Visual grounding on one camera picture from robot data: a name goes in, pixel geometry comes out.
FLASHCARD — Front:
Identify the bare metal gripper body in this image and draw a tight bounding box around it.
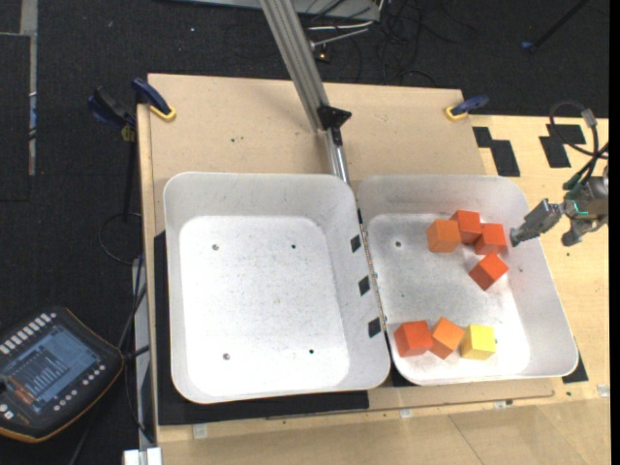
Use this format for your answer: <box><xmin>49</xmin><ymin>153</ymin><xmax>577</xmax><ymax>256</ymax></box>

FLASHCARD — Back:
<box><xmin>563</xmin><ymin>176</ymin><xmax>610</xmax><ymax>220</ymax></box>

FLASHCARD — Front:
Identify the red-orange cube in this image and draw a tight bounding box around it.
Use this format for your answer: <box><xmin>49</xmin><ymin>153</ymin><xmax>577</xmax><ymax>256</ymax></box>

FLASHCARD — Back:
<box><xmin>393</xmin><ymin>320</ymin><xmax>434</xmax><ymax>358</ymax></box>
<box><xmin>449</xmin><ymin>209</ymin><xmax>483</xmax><ymax>245</ymax></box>
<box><xmin>468</xmin><ymin>252</ymin><xmax>511</xmax><ymax>292</ymax></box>
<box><xmin>473</xmin><ymin>223</ymin><xmax>510</xmax><ymax>257</ymax></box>

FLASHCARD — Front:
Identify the orange cube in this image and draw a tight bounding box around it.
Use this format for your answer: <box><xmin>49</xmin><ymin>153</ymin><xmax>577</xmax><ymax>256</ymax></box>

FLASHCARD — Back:
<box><xmin>428</xmin><ymin>316</ymin><xmax>467</xmax><ymax>360</ymax></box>
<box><xmin>426</xmin><ymin>218</ymin><xmax>462</xmax><ymax>255</ymax></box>

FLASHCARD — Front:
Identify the white plastic tray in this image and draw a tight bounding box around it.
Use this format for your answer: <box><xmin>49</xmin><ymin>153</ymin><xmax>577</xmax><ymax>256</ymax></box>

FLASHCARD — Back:
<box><xmin>163</xmin><ymin>170</ymin><xmax>392</xmax><ymax>405</ymax></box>
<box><xmin>356</xmin><ymin>173</ymin><xmax>580</xmax><ymax>388</ymax></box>

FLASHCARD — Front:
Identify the yellow cube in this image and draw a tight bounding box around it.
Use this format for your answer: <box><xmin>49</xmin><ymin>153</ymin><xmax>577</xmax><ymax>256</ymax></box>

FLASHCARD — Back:
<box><xmin>459</xmin><ymin>324</ymin><xmax>498</xmax><ymax>361</ymax></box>

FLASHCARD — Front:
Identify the pale wood board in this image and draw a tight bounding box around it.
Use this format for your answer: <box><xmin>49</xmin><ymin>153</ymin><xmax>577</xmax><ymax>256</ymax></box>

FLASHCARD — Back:
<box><xmin>146</xmin><ymin>73</ymin><xmax>556</xmax><ymax>428</ymax></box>

